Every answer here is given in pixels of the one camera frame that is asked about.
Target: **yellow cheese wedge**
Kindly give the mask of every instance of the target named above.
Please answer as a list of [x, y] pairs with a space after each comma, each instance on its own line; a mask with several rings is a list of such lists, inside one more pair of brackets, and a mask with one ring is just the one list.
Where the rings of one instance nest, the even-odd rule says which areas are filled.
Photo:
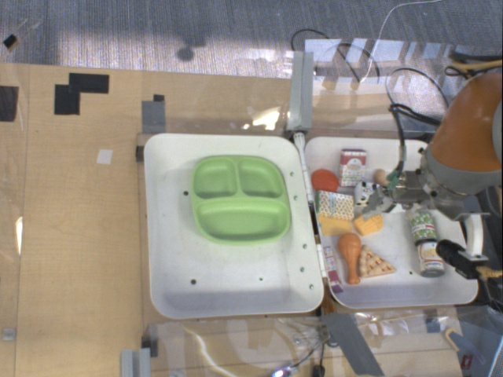
[[379, 232], [384, 227], [383, 217], [381, 215], [373, 216], [367, 220], [360, 215], [353, 221], [354, 228], [360, 235], [366, 236], [370, 233]]
[[344, 233], [352, 233], [353, 226], [350, 221], [335, 219], [318, 215], [318, 222], [323, 236], [338, 236]]

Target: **red label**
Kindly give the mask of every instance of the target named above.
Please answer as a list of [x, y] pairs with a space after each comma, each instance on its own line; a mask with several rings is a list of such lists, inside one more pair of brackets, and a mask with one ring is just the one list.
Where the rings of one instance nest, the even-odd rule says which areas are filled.
[[472, 368], [472, 360], [472, 355], [464, 355], [461, 361], [461, 370], [470, 370], [470, 368]]

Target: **tin can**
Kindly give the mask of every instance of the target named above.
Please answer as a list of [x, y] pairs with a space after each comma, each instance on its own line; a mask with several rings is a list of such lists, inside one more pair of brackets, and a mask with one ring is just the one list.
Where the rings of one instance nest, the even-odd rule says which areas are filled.
[[437, 232], [433, 217], [427, 211], [418, 211], [410, 219], [414, 244], [417, 246], [420, 274], [441, 276], [446, 272], [442, 258], [437, 254]]

